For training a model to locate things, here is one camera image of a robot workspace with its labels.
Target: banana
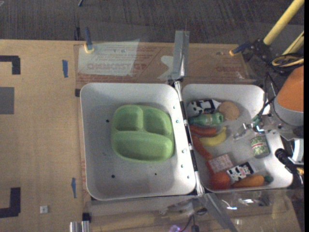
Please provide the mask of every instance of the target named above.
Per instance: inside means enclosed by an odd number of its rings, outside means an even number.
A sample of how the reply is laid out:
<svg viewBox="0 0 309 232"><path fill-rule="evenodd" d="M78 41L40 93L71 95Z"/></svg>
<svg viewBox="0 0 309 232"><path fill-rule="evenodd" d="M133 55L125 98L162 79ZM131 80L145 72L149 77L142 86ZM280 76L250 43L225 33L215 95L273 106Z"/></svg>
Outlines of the banana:
<svg viewBox="0 0 309 232"><path fill-rule="evenodd" d="M199 140L204 146L216 146L222 143L226 139L226 127L222 127L222 129L218 132L217 135L213 137L201 137Z"/></svg>

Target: yellow pole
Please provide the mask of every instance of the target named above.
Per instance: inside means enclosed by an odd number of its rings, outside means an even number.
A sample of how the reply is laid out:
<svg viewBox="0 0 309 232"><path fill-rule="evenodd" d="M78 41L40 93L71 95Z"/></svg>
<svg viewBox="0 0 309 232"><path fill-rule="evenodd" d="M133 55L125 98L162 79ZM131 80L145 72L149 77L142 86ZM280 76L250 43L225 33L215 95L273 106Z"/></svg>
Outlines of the yellow pole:
<svg viewBox="0 0 309 232"><path fill-rule="evenodd" d="M279 33L284 29L288 22L293 18L297 13L300 7L305 3L305 0L294 0L287 10L283 13L281 18L264 38L263 42L266 45L271 45L271 43L276 39Z"/></svg>
<svg viewBox="0 0 309 232"><path fill-rule="evenodd" d="M288 53L296 53L303 45L304 45L304 32L303 31L297 38L294 40L294 42L282 53L282 55L288 54Z"/></svg>

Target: round brown object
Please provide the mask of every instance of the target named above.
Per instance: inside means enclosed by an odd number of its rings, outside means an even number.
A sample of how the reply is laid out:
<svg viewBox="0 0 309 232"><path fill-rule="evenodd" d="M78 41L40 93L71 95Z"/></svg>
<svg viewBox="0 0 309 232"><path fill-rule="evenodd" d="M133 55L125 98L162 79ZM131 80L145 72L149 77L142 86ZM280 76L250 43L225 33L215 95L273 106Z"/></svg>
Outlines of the round brown object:
<svg viewBox="0 0 309 232"><path fill-rule="evenodd" d="M238 107L230 101L222 102L219 106L219 112L222 113L226 120L235 120L239 116Z"/></svg>

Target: green can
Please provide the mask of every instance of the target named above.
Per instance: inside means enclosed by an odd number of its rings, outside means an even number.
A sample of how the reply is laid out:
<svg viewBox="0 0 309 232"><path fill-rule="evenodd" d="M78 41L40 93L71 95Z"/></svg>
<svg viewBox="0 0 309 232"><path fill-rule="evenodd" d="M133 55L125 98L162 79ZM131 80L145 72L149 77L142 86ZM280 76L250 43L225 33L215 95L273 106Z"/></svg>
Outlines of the green can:
<svg viewBox="0 0 309 232"><path fill-rule="evenodd" d="M263 158L270 154L265 136L256 136L250 140L254 157Z"/></svg>

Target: green dish tub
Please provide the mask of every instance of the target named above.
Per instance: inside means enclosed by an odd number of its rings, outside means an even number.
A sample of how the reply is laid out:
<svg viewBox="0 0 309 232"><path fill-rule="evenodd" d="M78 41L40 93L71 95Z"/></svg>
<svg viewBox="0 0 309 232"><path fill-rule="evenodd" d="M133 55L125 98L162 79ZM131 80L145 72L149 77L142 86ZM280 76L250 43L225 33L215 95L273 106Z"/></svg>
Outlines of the green dish tub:
<svg viewBox="0 0 309 232"><path fill-rule="evenodd" d="M174 134L168 114L144 105L123 105L112 118L112 149L123 159L166 161L173 155Z"/></svg>

